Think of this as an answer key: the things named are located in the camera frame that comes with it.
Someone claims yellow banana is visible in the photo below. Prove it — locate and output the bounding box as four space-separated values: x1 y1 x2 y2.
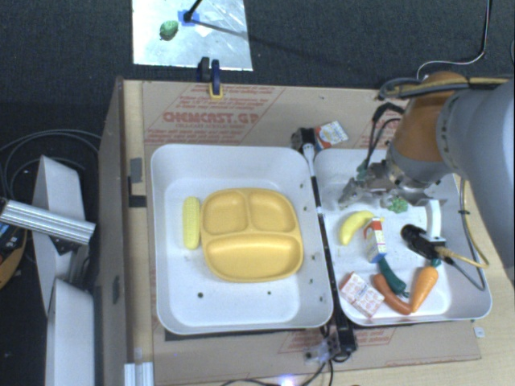
338 210 377 247

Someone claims yellow corn cob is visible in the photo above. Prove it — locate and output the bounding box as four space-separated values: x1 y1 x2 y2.
182 196 202 251

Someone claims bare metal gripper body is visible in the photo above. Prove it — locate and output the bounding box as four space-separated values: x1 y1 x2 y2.
360 161 448 209

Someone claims orange sausage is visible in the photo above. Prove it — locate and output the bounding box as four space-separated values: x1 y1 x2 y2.
372 273 414 316

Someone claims white orange and blue carton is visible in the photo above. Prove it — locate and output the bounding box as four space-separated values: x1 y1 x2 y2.
362 216 389 265

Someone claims black block with thin wires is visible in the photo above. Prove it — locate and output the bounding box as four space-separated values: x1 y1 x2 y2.
303 326 359 364
290 126 317 151

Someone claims dark green curved toy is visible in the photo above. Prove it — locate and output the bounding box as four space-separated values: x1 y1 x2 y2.
377 255 410 298

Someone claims brown cardboard board, red print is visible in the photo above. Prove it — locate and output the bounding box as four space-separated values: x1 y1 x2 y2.
140 80 483 386

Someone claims yellow divided plate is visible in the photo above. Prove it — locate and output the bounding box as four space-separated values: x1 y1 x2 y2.
199 187 305 284

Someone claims orange and white packet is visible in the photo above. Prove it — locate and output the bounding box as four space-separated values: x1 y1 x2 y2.
339 271 385 319

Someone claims green broccoli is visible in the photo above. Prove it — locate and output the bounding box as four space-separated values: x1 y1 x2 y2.
381 196 410 216

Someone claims green lumpy toy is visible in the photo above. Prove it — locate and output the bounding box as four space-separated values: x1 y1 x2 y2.
159 19 179 42

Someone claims orange carrot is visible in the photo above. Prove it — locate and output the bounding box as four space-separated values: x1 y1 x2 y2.
409 258 440 314

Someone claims white plastic tray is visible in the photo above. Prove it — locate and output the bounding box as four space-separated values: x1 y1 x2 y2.
313 147 494 327
150 142 335 335

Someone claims white blue and yellow carton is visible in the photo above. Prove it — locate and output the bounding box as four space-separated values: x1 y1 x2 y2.
313 120 349 153

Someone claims black cylinder on white bracket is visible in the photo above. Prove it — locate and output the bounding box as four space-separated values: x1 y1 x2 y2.
399 198 448 260

